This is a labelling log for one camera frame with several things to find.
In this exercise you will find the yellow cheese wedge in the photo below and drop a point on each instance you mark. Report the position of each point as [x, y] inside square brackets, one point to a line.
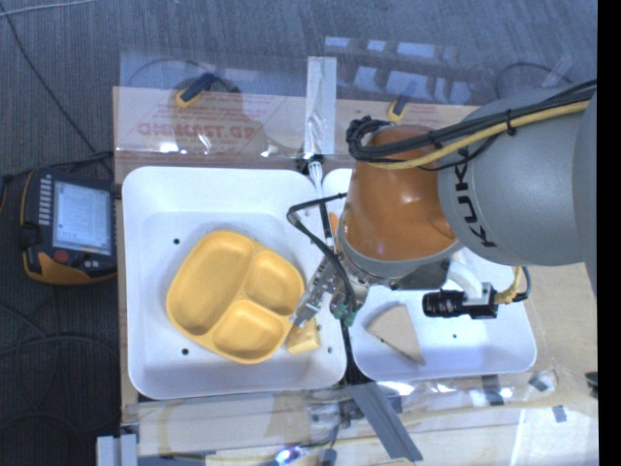
[305, 342]

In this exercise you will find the thin black and white rod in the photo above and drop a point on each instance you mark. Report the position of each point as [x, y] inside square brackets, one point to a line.
[323, 211]

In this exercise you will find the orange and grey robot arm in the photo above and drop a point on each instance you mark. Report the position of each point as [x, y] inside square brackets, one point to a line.
[509, 187]

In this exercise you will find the yellow divided plate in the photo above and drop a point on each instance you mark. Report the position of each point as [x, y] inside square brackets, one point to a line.
[218, 279]

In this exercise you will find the white plastic tray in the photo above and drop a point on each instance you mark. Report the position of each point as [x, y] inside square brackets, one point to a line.
[466, 352]
[160, 197]

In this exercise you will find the brown pizza slice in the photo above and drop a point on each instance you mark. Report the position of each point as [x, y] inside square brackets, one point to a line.
[395, 330]

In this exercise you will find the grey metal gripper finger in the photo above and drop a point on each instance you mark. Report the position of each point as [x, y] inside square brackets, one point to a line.
[304, 314]

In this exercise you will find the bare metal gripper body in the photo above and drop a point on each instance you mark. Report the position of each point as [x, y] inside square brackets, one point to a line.
[326, 282]

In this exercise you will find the black cylinder on white bracket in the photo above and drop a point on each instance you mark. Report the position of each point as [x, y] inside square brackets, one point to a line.
[453, 304]

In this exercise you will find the brown cardboard board, red print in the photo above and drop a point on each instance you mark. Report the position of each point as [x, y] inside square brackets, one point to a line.
[204, 129]

